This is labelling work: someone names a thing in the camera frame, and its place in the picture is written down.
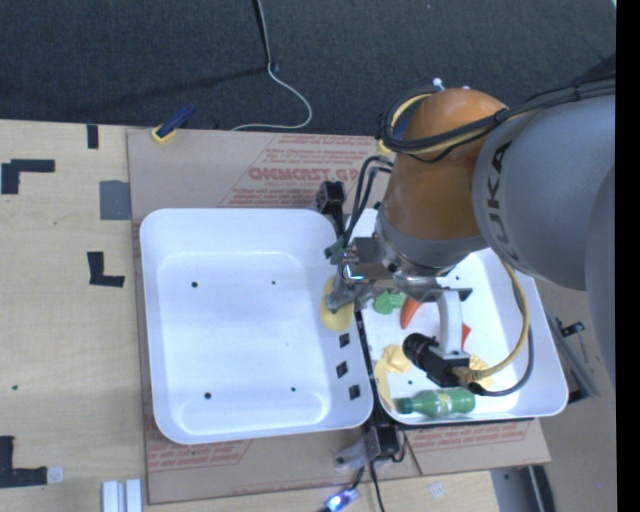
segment cardboard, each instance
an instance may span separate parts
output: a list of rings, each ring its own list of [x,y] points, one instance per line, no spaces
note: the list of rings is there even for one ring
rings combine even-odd
[[[177,445],[160,433],[151,405],[139,229],[160,208],[314,208],[322,181],[342,181],[348,193],[354,190],[362,162],[375,154],[375,140],[179,130],[158,144],[150,129],[129,129],[127,136],[149,503],[349,485],[354,472],[337,470],[334,453],[354,444],[360,429],[197,446]],[[382,198],[386,180],[376,178],[369,206]],[[407,436],[410,454],[402,463],[383,465],[381,480],[549,460],[537,420]]]

